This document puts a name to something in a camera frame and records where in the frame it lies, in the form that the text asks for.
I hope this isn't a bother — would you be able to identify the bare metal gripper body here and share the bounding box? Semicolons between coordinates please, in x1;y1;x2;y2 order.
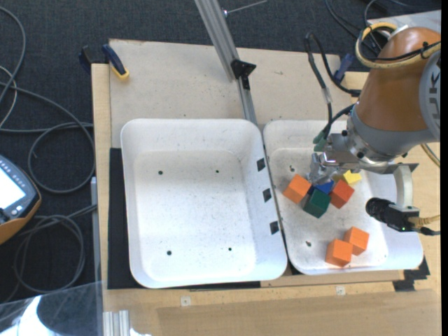
322;133;397;171

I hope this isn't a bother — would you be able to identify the blue cube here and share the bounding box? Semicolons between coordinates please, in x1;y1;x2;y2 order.
307;180;335;196

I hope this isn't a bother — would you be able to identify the yellow cube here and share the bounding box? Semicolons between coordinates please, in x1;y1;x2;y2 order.
341;169;363;188

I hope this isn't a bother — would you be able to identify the orange cube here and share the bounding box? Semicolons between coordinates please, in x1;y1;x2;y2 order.
282;174;313;204
328;178;356;210
325;238;354;268
342;226;371;257

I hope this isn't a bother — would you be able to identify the green cube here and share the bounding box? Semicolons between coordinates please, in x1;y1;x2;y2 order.
302;188;333;220

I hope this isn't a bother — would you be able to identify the white plastic tray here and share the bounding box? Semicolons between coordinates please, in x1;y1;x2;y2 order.
120;118;289;289
262;119;425;277

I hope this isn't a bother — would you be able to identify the pale cardboard board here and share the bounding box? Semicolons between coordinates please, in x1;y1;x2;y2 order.
108;38;355;151

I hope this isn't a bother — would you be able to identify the black cylinder on white bracket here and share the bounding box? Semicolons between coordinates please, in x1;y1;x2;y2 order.
365;162;421;232

